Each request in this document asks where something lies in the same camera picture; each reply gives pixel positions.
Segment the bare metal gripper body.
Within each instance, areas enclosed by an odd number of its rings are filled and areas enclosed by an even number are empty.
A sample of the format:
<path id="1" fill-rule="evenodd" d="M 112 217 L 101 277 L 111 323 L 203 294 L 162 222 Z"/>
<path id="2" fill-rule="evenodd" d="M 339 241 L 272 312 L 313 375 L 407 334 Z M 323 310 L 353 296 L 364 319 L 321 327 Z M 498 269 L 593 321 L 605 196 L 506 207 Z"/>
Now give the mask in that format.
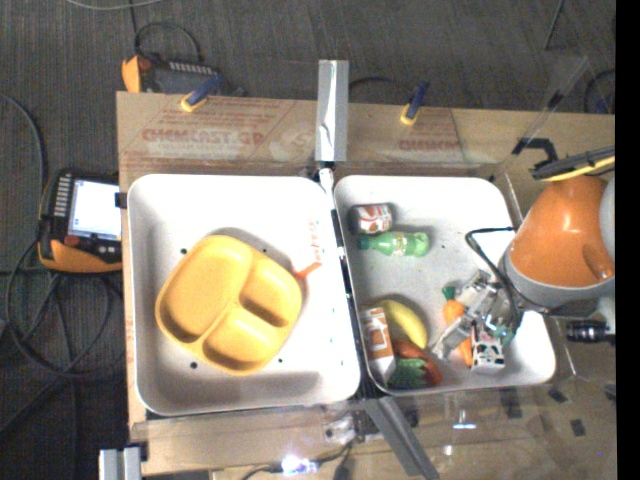
<path id="1" fill-rule="evenodd" d="M 463 305 L 463 316 L 472 319 L 473 323 L 483 321 L 493 339 L 506 347 L 522 321 L 522 313 L 510 295 L 490 274 L 477 270 L 457 290 L 457 301 Z"/>

